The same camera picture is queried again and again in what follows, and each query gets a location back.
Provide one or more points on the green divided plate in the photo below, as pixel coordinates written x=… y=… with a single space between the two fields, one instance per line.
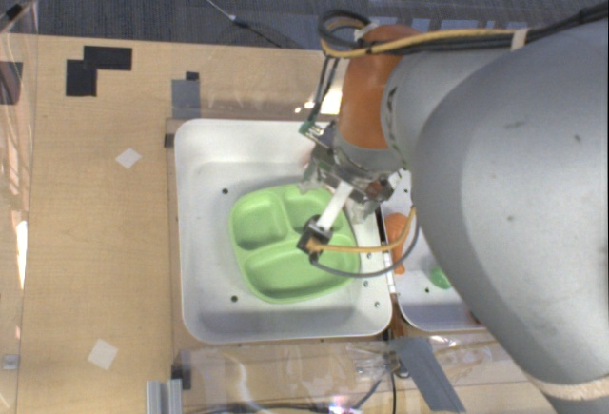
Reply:
x=280 y=269

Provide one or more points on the orange carrot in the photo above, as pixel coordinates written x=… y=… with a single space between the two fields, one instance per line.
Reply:
x=397 y=227

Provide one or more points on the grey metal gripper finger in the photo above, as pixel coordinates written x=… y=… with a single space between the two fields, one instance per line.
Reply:
x=361 y=211
x=312 y=181

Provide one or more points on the green broccoli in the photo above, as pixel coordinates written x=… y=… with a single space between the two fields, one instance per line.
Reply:
x=439 y=279

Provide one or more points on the black cylinder on white bracket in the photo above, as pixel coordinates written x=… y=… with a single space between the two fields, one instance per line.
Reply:
x=315 y=237

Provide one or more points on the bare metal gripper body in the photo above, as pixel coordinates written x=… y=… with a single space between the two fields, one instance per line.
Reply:
x=354 y=178

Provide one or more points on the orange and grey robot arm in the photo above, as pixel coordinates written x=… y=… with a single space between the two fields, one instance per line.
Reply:
x=499 y=174

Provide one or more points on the white plastic tray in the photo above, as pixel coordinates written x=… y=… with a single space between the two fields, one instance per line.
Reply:
x=209 y=212
x=418 y=302

